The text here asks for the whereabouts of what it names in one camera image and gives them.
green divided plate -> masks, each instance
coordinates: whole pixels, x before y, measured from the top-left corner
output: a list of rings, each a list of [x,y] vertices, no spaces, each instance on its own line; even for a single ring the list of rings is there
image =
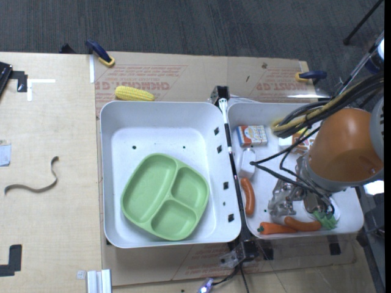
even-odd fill
[[[209,185],[196,170],[166,154],[148,155],[136,167],[122,195],[125,217],[170,241],[188,237],[209,199]]]

hot dog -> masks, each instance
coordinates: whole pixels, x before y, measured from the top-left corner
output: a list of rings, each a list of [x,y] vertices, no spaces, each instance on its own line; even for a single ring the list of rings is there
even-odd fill
[[[283,221],[287,226],[297,231],[316,231],[322,227],[322,224],[317,220],[313,222],[300,222],[291,216],[286,216]]]
[[[246,206],[244,207],[244,212],[246,215],[251,216],[254,213],[255,206],[255,195],[254,189],[252,188],[251,182],[248,178],[241,178],[240,184],[244,195],[246,196]]]

black cord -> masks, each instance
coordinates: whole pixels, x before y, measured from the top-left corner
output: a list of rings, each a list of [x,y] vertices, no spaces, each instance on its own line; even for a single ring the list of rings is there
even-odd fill
[[[372,92],[370,95],[368,95],[363,101],[361,101],[360,104],[357,103],[359,109],[363,109],[365,107],[365,105],[367,105],[367,103],[369,101],[371,101],[374,97],[376,97],[376,95],[378,95],[381,91],[382,91],[382,88],[379,88],[376,91]]]
[[[235,268],[233,269],[233,272],[232,272],[231,274],[227,275],[227,276],[226,276],[223,280],[221,280],[221,281],[212,282],[212,285],[213,285],[213,286],[216,286],[216,285],[218,285],[218,284],[220,284],[220,283],[223,283],[223,282],[226,282],[226,281],[232,279],[232,278],[238,273],[238,271],[240,270],[241,265],[242,265],[242,263],[236,265]]]
[[[290,145],[288,148],[276,153],[276,154],[273,154],[272,156],[269,156],[267,157],[266,159],[261,159],[260,161],[256,161],[256,162],[250,162],[250,165],[255,165],[255,164],[262,164],[262,163],[265,163],[267,161],[270,161],[271,159],[274,159],[286,152],[289,152],[291,151],[293,148],[295,148],[296,146],[298,146],[300,143],[302,143],[303,141],[307,140],[309,137],[311,137],[312,135],[314,135],[315,133],[317,133],[319,131],[320,127],[316,128],[315,130],[313,130],[312,132],[310,132],[309,134],[307,134],[304,138],[302,139],[298,139],[294,144]]]
[[[307,115],[311,112],[314,112],[318,109],[323,108],[324,107],[324,106],[322,106],[323,101],[318,102],[318,103],[308,104],[307,106],[300,107],[299,109],[293,111],[291,114],[286,116],[279,123],[279,125],[280,126],[286,125],[290,121],[295,119],[297,116],[300,116],[305,113],[307,113],[306,114],[306,121],[302,122],[302,123],[298,123],[296,126],[292,126],[292,127],[289,127],[287,129],[284,129],[281,131],[274,131],[274,135],[276,135],[277,137],[281,137],[281,138],[286,138],[286,137],[292,136],[294,133],[300,131],[301,129],[308,127],[308,126],[311,126],[318,121],[324,120],[325,118],[338,112],[340,109],[346,107],[347,105],[350,105],[352,102],[354,102],[358,98],[361,98],[364,95],[366,95],[367,93],[373,92],[374,90],[378,90],[379,88],[381,88],[383,86],[384,86],[384,72],[380,72],[380,73],[378,73],[374,76],[371,76],[371,77],[365,79],[364,81],[358,83],[354,87],[350,88],[350,90],[348,92],[344,93],[343,96],[336,97],[336,98],[338,98],[338,101],[336,101],[336,103],[334,105],[331,105],[328,109],[326,108],[326,110],[324,112],[320,112],[318,115],[316,115],[312,118],[308,119]]]
[[[303,138],[303,136],[304,136],[305,133],[308,131],[308,129],[309,129],[309,128],[306,128],[306,129],[302,132],[302,134],[299,136],[299,139],[302,139],[302,138]],[[289,151],[287,151],[287,152],[285,153],[284,157],[282,158],[282,160],[281,160],[281,162],[280,162],[280,169],[283,170],[283,171],[285,171],[285,172],[287,172],[287,173],[289,173],[289,174],[291,174],[292,176],[297,177],[297,179],[301,180],[303,183],[305,183],[306,185],[308,185],[309,187],[311,187],[311,184],[309,184],[305,179],[301,178],[300,175],[298,175],[298,174],[292,172],[291,170],[289,170],[289,169],[283,167],[283,163],[284,163],[285,159],[288,157],[288,155],[289,155],[290,153],[291,153],[291,150],[289,150]]]
[[[240,265],[240,273],[242,274],[244,286],[246,287],[246,292],[247,292],[247,293],[250,293],[249,287],[248,287],[248,285],[247,285],[246,277],[244,276],[244,272],[243,272],[242,265]]]
[[[271,169],[269,169],[269,168],[267,168],[267,167],[265,167],[265,166],[259,166],[259,165],[257,165],[257,164],[254,164],[254,166],[255,166],[256,168],[259,168],[259,169],[262,169],[262,170],[268,172],[270,175],[276,177],[277,179],[282,180],[282,181],[285,182],[285,183],[290,183],[290,184],[293,184],[294,186],[303,188],[304,190],[308,190],[309,192],[311,192],[311,193],[316,194],[317,196],[319,196],[321,199],[324,198],[323,194],[319,193],[318,191],[316,191],[315,189],[312,189],[312,188],[309,187],[309,186],[306,186],[306,185],[301,184],[301,183],[299,183],[299,182],[297,182],[297,181],[294,181],[294,180],[292,180],[292,179],[290,179],[290,178],[288,178],[288,177],[285,177],[285,176],[283,176],[283,175],[281,175],[281,174],[279,174],[279,173],[276,173],[276,172],[272,171]]]
[[[247,285],[246,278],[244,277],[243,262],[241,262],[241,263],[239,263],[238,265],[236,265],[235,268],[233,269],[233,272],[232,272],[231,274],[227,275],[223,280],[218,281],[218,282],[212,282],[212,285],[213,285],[213,286],[216,286],[216,285],[218,285],[218,284],[220,284],[220,283],[223,283],[223,282],[226,282],[226,281],[232,279],[232,278],[239,272],[239,270],[240,270],[240,273],[241,273],[241,275],[242,275],[242,278],[243,278],[243,281],[244,281],[244,285],[245,285],[245,287],[246,287],[246,292],[247,292],[247,293],[250,293],[249,287],[248,287],[248,285]]]

light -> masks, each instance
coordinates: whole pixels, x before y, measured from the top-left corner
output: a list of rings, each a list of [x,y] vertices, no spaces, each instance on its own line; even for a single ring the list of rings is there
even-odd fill
[[[212,290],[213,279],[206,278],[202,283],[201,287],[198,289],[197,293],[209,293]]]
[[[365,192],[369,195],[384,193],[384,181],[377,180],[364,185]]]

toy sausage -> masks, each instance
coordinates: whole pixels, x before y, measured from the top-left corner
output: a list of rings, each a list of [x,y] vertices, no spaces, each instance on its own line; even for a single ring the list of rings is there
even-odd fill
[[[313,222],[301,222],[291,216],[286,216],[283,221],[287,226],[302,232],[316,231],[322,227],[322,224],[317,220]]]
[[[255,206],[254,189],[252,188],[251,182],[248,178],[241,178],[240,184],[246,196],[246,206],[244,208],[244,212],[246,215],[251,216],[254,213]]]
[[[260,234],[274,234],[274,233],[295,233],[295,229],[289,226],[279,225],[273,222],[261,222],[257,231]]]

